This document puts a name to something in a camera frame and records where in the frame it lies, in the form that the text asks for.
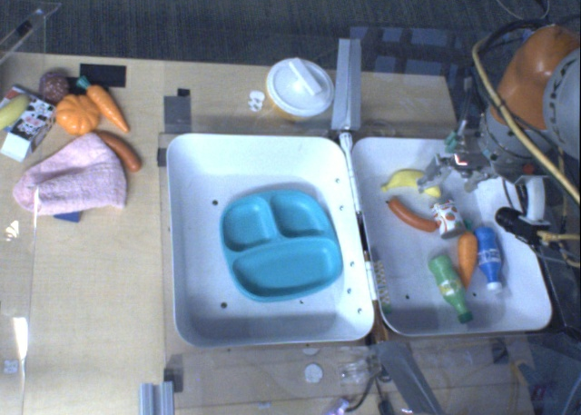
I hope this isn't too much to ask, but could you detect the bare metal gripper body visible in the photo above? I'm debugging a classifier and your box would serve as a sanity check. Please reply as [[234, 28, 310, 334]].
[[434, 129, 497, 182]]

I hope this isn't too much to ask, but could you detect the white can with orange print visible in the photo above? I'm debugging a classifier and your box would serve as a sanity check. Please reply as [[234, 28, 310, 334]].
[[430, 199, 467, 240]]

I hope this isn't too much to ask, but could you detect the orange-brown sausage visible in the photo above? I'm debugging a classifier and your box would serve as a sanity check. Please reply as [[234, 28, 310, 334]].
[[95, 129, 143, 174], [386, 196, 439, 233]]

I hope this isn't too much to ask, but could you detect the orange carrot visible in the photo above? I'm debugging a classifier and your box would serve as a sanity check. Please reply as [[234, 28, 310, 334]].
[[457, 220, 479, 290], [75, 75, 132, 134]]

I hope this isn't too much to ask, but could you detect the thin black and white rod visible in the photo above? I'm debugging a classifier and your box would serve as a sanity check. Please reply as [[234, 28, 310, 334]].
[[339, 131, 392, 315]]

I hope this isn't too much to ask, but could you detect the blue bottle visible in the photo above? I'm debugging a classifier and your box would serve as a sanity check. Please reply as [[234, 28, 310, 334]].
[[473, 226, 505, 293]]

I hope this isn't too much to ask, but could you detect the green bottle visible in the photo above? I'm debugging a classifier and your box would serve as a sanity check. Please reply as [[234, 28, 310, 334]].
[[428, 254, 475, 325]]

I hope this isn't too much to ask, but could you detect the white plastic tray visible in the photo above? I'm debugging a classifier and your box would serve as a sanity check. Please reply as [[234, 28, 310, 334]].
[[350, 136, 554, 338], [165, 133, 376, 349]]

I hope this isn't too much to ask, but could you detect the patterned narrow packet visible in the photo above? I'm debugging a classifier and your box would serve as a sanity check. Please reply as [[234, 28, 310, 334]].
[[371, 261, 394, 315]]

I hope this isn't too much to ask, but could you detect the white lidded yellow cup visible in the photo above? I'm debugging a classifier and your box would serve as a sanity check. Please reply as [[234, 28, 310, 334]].
[[265, 56, 336, 122]]

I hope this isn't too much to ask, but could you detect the blue divided plate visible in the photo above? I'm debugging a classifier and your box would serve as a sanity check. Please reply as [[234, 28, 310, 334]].
[[220, 190, 344, 303]]

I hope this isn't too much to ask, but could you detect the clear plastic bottle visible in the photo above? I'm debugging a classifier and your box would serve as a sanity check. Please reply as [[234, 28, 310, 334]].
[[338, 355, 383, 388]]

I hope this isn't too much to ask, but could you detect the pale wood board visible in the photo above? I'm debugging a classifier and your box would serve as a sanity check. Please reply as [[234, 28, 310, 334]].
[[161, 60, 553, 415]]

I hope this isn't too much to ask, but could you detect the pink knitted cloth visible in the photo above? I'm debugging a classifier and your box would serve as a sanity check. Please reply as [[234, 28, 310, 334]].
[[12, 132, 129, 217]]

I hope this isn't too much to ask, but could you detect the orange pumpkin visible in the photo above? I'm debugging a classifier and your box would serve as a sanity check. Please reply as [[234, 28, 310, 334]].
[[54, 94, 103, 137]]

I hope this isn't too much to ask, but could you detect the brown ball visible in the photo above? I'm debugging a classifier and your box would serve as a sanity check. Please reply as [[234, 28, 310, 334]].
[[37, 71, 71, 104]]

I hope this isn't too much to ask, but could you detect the cow print milk carton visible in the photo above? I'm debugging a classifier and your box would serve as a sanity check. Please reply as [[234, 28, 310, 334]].
[[0, 84, 57, 163]]

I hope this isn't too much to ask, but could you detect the pale yellow banana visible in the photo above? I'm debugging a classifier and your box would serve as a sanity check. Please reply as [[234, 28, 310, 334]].
[[0, 94, 33, 132]]

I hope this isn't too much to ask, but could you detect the black cylinder on white bracket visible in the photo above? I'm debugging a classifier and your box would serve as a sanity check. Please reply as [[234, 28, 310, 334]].
[[494, 174, 553, 246]]

